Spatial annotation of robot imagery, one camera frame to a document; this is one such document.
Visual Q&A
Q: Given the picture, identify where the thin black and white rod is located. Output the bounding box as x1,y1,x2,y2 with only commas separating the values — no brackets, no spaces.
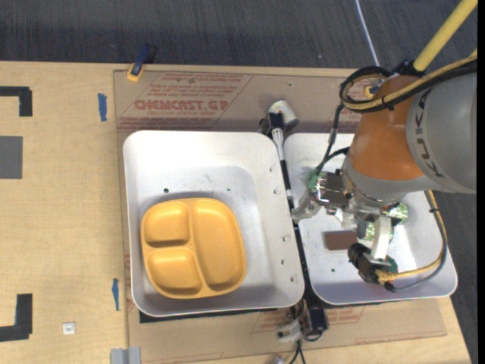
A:
270,127,318,310

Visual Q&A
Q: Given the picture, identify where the brown rectangular biscuit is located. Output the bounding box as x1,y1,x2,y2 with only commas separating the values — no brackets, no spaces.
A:
322,230,359,252

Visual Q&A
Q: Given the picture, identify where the brown cardboard board red print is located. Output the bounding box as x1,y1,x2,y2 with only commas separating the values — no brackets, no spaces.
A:
113,68,449,364

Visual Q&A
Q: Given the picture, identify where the yellow divided plate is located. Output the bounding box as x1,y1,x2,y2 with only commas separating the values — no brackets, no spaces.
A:
139,196,249,300

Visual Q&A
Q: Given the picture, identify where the white plastic tray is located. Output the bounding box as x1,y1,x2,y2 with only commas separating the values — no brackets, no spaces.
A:
122,130,306,318
282,132,459,306

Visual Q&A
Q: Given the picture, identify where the black cylinder on white bracket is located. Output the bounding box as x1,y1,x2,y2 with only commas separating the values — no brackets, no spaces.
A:
348,216,399,284

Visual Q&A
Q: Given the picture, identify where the white roll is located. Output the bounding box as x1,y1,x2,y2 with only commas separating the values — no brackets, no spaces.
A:
268,99,300,130

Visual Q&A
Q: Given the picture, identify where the shiny green can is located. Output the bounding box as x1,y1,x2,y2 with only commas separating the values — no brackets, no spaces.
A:
380,202,411,225
355,221,395,243

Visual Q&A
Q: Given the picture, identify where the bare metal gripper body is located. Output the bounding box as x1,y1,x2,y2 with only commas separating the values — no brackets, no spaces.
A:
314,170,399,224

